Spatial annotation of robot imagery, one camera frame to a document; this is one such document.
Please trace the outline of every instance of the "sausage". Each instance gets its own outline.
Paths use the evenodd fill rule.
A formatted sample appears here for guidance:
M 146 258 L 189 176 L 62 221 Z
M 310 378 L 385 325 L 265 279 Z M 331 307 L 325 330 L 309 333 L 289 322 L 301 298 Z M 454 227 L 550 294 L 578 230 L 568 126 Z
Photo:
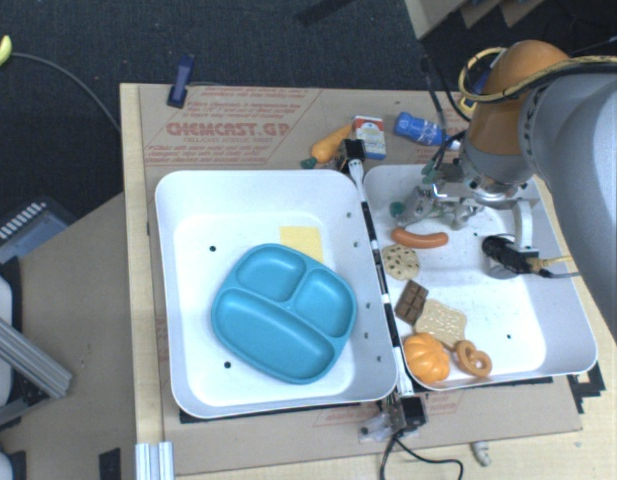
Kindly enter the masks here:
M 430 235 L 418 235 L 410 233 L 404 228 L 395 228 L 390 234 L 390 238 L 396 243 L 411 247 L 412 249 L 433 249 L 448 243 L 448 234 L 443 231 L 431 233 Z

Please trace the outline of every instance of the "blue plate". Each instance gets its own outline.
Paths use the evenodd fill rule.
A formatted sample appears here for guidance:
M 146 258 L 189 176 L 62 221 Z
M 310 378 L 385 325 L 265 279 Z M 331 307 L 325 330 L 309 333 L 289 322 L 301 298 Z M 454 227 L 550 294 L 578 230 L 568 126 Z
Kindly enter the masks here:
M 215 297 L 212 328 L 221 343 L 278 379 L 308 384 L 334 366 L 357 315 L 346 281 L 279 244 L 252 248 Z

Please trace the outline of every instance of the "white tray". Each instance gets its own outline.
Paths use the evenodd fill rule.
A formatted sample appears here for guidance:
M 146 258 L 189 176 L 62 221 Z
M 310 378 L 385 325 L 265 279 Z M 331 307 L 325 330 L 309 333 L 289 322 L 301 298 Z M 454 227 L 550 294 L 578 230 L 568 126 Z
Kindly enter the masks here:
M 179 171 L 155 194 L 172 390 L 198 418 L 379 400 L 396 384 L 383 302 L 353 182 L 329 170 Z M 322 379 L 290 384 L 231 353 L 212 331 L 215 294 L 252 247 L 280 243 L 280 228 L 317 228 L 323 263 L 357 298 L 357 318 Z
M 422 181 L 423 167 L 386 165 L 367 173 L 364 185 L 382 248 L 394 243 L 390 204 L 410 195 Z M 520 196 L 539 200 L 532 209 L 533 247 L 541 258 L 561 256 L 536 184 L 531 180 Z M 490 355 L 493 369 L 487 379 L 479 380 L 451 362 L 448 378 L 426 387 L 441 391 L 589 370 L 597 360 L 597 347 L 571 278 L 520 275 L 499 280 L 486 273 L 481 242 L 488 235 L 514 233 L 512 212 L 485 209 L 461 230 L 451 229 L 449 221 L 425 219 L 407 227 L 421 234 L 445 231 L 450 238 L 443 247 L 417 251 L 421 271 L 415 281 L 429 290 L 428 298 L 466 314 L 465 337 Z M 387 276 L 387 284 L 394 308 L 406 281 Z M 398 318 L 397 326 L 402 341 L 412 334 L 410 325 Z

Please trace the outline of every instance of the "banana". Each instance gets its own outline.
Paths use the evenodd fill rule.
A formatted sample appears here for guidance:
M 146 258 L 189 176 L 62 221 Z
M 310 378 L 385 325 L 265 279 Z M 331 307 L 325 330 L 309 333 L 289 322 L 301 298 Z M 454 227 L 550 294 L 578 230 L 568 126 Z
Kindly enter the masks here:
M 12 53 L 12 41 L 9 36 L 4 36 L 0 43 L 0 66 L 10 58 Z

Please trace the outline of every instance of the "blue clip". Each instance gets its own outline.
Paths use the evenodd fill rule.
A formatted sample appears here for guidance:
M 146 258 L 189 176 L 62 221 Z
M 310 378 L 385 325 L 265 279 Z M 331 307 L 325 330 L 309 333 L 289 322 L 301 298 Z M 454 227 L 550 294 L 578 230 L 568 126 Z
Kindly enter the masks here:
M 190 75 L 192 75 L 192 68 L 194 64 L 195 57 L 193 55 L 182 55 L 179 59 L 177 81 L 175 82 L 175 85 L 170 88 L 170 94 L 168 94 L 168 106 L 184 108 L 186 95 L 188 94 L 186 86 L 190 82 Z

